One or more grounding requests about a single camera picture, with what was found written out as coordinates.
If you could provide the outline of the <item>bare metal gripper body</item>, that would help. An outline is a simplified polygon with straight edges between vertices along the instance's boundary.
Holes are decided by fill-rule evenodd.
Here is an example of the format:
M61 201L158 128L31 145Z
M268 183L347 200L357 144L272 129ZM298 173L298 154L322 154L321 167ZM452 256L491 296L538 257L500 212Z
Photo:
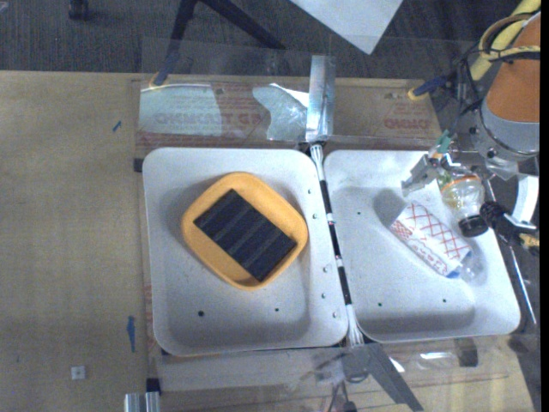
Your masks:
M452 118L431 147L431 158L451 172L511 179L519 173L520 124L503 118Z

